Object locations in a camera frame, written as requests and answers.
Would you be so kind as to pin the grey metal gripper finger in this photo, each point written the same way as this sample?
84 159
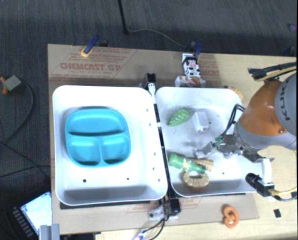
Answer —
208 147
201 155

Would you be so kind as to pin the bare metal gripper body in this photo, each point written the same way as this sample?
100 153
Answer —
230 144

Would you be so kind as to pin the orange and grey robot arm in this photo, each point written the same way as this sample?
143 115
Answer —
261 114

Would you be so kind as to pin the tan waffle cone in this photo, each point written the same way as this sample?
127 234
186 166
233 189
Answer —
207 163

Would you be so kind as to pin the green bottle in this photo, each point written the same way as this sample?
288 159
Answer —
181 162

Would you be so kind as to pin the white cube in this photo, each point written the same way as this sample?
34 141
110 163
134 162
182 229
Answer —
200 121

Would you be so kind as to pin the white plastic tray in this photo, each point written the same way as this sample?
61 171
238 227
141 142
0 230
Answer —
104 184
221 184

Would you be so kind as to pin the green grapes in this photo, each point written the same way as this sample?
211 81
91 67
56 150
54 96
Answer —
179 117

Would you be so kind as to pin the thin black and white rod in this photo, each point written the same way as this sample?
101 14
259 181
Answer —
161 134

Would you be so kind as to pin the tan waffle biscuit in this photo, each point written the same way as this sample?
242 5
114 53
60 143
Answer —
236 92

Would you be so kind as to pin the orange pretzel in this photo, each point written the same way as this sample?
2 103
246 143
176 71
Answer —
230 216

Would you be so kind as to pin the orange and white packet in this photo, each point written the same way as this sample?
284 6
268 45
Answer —
190 81

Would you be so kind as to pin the cow print carton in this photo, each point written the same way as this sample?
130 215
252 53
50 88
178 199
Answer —
192 66

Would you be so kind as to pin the blue divided plate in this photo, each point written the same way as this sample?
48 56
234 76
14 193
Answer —
96 136

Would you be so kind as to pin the brown cardboard board red print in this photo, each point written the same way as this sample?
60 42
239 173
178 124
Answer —
139 61

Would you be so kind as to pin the black cylinder on white bracket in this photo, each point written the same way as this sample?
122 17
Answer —
259 184

